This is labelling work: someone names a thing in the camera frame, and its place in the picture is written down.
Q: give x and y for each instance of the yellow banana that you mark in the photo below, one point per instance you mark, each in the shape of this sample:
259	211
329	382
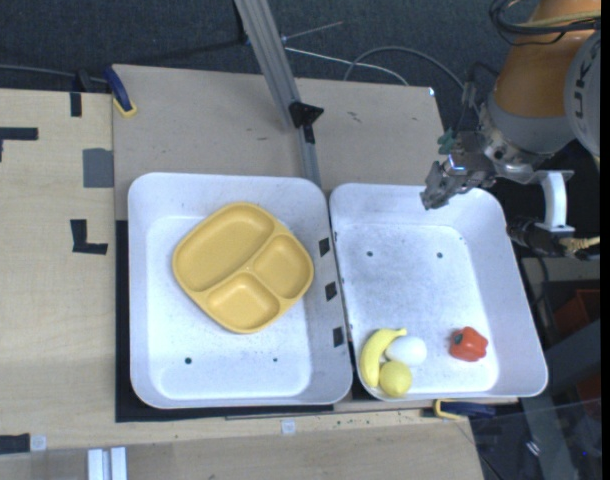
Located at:
371	355

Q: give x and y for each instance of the white egg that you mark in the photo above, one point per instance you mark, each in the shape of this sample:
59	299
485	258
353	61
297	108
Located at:
407	350

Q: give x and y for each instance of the yellow lemon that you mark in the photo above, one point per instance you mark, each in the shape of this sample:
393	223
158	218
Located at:
395	379

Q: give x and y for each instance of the yellow divided plate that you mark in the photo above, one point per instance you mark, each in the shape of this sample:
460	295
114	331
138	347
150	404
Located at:
235	258

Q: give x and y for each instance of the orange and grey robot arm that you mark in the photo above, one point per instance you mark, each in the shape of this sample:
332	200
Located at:
537	75

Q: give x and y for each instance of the black cylinder on white bracket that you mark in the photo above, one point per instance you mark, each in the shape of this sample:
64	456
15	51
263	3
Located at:
555	203

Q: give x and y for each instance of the red bell pepper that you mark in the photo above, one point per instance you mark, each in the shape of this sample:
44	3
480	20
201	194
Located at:
469	345

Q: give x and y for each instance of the white plastic tray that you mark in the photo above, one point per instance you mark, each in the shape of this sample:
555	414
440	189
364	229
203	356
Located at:
410	288
225	363

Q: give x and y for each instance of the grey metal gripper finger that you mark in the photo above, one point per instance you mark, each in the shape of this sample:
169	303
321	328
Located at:
462	184
435	190

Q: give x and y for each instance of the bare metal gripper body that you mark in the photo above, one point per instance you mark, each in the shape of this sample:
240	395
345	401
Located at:
485	160

